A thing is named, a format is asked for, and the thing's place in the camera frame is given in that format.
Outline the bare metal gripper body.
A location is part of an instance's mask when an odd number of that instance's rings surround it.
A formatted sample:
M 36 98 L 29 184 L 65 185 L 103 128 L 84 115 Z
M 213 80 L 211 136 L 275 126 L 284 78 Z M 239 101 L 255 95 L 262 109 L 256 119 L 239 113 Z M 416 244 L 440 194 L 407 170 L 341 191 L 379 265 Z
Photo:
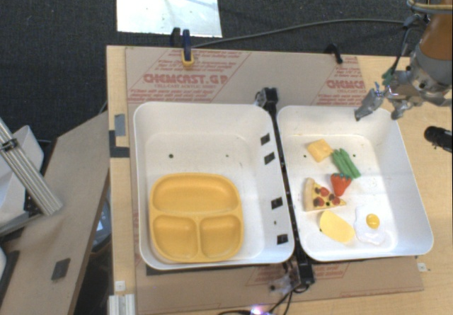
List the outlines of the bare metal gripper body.
M 389 98 L 415 106 L 428 102 L 438 107 L 450 107 L 452 99 L 446 97 L 450 89 L 450 85 L 436 82 L 424 71 L 409 70 L 396 71 L 388 85 Z

